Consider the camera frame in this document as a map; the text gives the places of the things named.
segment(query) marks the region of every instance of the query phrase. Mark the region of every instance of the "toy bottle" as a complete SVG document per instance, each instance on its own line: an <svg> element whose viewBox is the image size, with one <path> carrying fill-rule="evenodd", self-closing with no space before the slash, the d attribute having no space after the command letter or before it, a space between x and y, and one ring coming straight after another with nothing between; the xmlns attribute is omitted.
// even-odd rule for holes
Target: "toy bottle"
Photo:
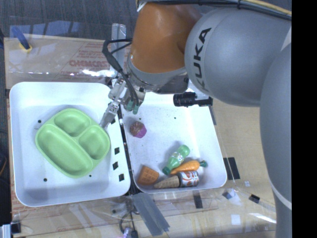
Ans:
<svg viewBox="0 0 317 238"><path fill-rule="evenodd" d="M163 168L163 173L169 175L172 169L177 168L184 162L184 159L189 155L189 148L186 145L178 147L177 151L174 152L167 160L166 166Z"/></svg>

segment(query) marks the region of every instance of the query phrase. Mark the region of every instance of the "can label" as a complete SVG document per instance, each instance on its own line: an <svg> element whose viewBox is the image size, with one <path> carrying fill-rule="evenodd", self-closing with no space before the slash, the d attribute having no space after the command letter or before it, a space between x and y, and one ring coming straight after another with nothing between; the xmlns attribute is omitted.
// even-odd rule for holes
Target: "can label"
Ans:
<svg viewBox="0 0 317 238"><path fill-rule="evenodd" d="M199 183L199 177L197 171L185 171L178 173L180 187L192 187L197 186Z"/></svg>

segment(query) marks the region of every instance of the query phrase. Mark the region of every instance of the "orange carrot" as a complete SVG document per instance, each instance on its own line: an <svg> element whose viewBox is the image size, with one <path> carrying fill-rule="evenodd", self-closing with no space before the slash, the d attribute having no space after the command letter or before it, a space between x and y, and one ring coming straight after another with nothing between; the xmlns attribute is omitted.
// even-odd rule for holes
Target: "orange carrot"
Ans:
<svg viewBox="0 0 317 238"><path fill-rule="evenodd" d="M196 171L199 167L206 167L207 162L206 161L197 161L197 160L191 160L188 162L184 162L179 167L174 168L170 175L174 175L178 172L184 172L184 171Z"/></svg>

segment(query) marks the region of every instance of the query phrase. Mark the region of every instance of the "toy ice cream cone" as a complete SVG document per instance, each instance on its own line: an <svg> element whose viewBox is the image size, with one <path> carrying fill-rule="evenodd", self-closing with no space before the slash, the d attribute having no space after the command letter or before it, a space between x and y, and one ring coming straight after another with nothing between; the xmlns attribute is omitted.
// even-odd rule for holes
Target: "toy ice cream cone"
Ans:
<svg viewBox="0 0 317 238"><path fill-rule="evenodd" d="M154 184L154 188L177 188L180 186L178 176L172 176Z"/></svg>

